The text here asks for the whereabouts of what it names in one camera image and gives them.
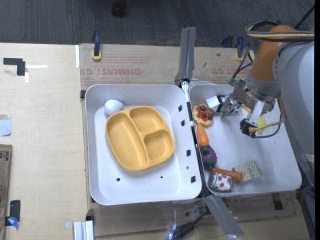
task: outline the wooden table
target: wooden table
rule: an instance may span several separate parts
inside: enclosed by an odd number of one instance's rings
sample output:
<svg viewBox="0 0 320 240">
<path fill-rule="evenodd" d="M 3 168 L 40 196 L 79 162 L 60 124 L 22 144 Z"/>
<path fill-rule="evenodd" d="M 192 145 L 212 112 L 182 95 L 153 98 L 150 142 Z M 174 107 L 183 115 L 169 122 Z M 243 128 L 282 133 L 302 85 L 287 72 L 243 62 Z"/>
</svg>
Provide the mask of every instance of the wooden table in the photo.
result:
<svg viewBox="0 0 320 240">
<path fill-rule="evenodd" d="M 19 227 L 6 227 L 6 239 L 71 240 L 68 222 L 84 221 L 88 211 L 75 45 L 0 43 L 0 54 L 23 59 L 27 65 L 48 66 L 29 69 L 29 83 L 25 83 L 23 76 L 17 76 L 16 66 L 0 63 L 0 114 L 12 117 L 11 135 L 0 137 L 0 144 L 13 146 L 8 203 L 21 201 Z M 299 203 L 294 202 L 294 207 L 294 216 L 239 225 L 248 239 L 307 239 Z M 163 238 L 163 231 L 99 237 Z M 218 225 L 204 225 L 185 239 L 226 238 Z"/>
</svg>

